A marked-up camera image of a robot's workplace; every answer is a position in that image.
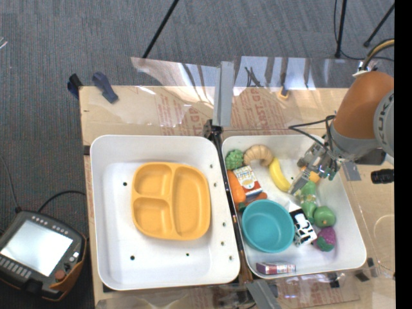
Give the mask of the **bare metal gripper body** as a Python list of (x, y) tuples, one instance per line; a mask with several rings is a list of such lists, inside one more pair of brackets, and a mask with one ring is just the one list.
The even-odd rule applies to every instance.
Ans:
[(307, 167), (316, 174), (336, 174), (339, 164), (327, 145), (314, 142), (310, 148), (298, 159), (299, 168)]

